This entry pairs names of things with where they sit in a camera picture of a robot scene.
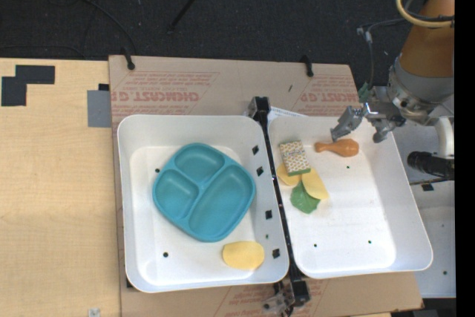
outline wooden table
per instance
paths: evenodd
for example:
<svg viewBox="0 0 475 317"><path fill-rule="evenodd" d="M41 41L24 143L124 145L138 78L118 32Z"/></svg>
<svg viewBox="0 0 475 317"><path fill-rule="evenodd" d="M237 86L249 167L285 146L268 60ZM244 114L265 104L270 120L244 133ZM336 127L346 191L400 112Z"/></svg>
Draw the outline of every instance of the wooden table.
<svg viewBox="0 0 475 317"><path fill-rule="evenodd" d="M0 315L121 316L113 140L88 126L87 91L109 83L108 62L0 59L0 76L16 65L53 65L56 78L0 107ZM420 306L413 274L395 279L400 309Z"/></svg>

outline black cable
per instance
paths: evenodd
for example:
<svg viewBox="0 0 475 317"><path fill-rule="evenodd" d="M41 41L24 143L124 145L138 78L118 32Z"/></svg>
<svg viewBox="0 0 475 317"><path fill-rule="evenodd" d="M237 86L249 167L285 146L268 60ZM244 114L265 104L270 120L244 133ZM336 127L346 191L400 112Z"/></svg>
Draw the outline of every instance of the black cable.
<svg viewBox="0 0 475 317"><path fill-rule="evenodd" d="M423 22L454 22L455 21L455 15L452 16L445 16L445 15L439 15L437 17L428 17L428 16L423 16L418 13L414 13L412 11L409 11L409 5L413 0L410 0L408 3L406 3L403 8L404 11L407 12L409 15L411 15L413 18L418 19Z"/></svg>
<svg viewBox="0 0 475 317"><path fill-rule="evenodd" d="M2 49L22 49L22 48L28 48L28 49L51 49L51 48L55 48L55 49L68 49L68 50L72 50L74 51L75 53L78 53L83 59L85 59L86 57L84 56L84 54L82 54L79 50L77 50L76 48L73 48L73 47L70 47L70 46L67 46L67 45L0 45L0 50ZM62 58L65 58L65 57L71 57L71 56L55 56L55 57L62 57Z"/></svg>
<svg viewBox="0 0 475 317"><path fill-rule="evenodd" d="M106 9L104 9L103 7L101 7L100 5L98 5L95 1L93 0L83 0L85 1L86 3L94 6L97 10L100 10L102 13L104 13L110 20L112 20L122 31L123 33L127 36L129 42L131 43L132 45L132 48L134 49L134 52L133 54L134 55L137 55L137 47L134 43L134 40L132 39L132 37L130 36L130 34L127 32L127 30L122 26L122 24L119 22L119 20L117 20L112 14L110 14Z"/></svg>
<svg viewBox="0 0 475 317"><path fill-rule="evenodd" d="M374 74L375 74L375 69L376 69L376 61L375 61L374 50L373 50L373 36L371 35L371 30L377 27L389 27L389 26L400 25L400 24L408 24L408 21L403 18L392 19L392 20L386 20L384 22L363 24L357 28L358 34L361 34L364 37L368 45L368 49L370 51L370 78L367 80L367 90L370 90L374 86Z"/></svg>
<svg viewBox="0 0 475 317"><path fill-rule="evenodd" d="M91 16L89 17L89 20L88 20L88 23L87 23L86 28L84 30L84 33L82 34L82 44L81 44L81 51L82 52L85 51L86 40L87 40L87 37L88 37L88 34L89 34L89 30L92 27L92 22L96 18L96 14L97 14L97 8L94 7L94 9L91 12Z"/></svg>

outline orange toy food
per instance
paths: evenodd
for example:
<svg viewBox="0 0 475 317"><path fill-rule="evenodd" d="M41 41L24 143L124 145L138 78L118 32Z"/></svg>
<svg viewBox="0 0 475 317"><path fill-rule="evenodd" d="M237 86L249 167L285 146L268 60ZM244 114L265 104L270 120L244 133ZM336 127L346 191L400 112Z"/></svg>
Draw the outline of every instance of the orange toy food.
<svg viewBox="0 0 475 317"><path fill-rule="evenodd" d="M334 143L315 143L315 150L332 151L343 157L351 157L358 154L359 144L353 139L340 139Z"/></svg>

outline wooden board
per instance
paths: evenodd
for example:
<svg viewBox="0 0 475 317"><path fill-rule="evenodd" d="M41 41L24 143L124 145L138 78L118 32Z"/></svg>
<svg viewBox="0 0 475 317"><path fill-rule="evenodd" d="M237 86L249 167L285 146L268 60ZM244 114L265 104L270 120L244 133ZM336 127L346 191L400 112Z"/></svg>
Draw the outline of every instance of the wooden board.
<svg viewBox="0 0 475 317"><path fill-rule="evenodd" d="M132 114L239 115L253 97L299 114L340 116L359 106L350 67L313 64L313 77L300 62L258 62L177 57L109 57L111 110L116 166L117 224L122 315L124 317L264 316L271 284L142 293L126 286L122 190L117 126ZM348 278L307 279L310 302L300 317L330 317L420 309L414 274L386 273Z"/></svg>
<svg viewBox="0 0 475 317"><path fill-rule="evenodd" d="M27 105L0 107L0 314L120 316L110 128L89 128L87 91L107 62L54 65L54 85L27 85Z"/></svg>

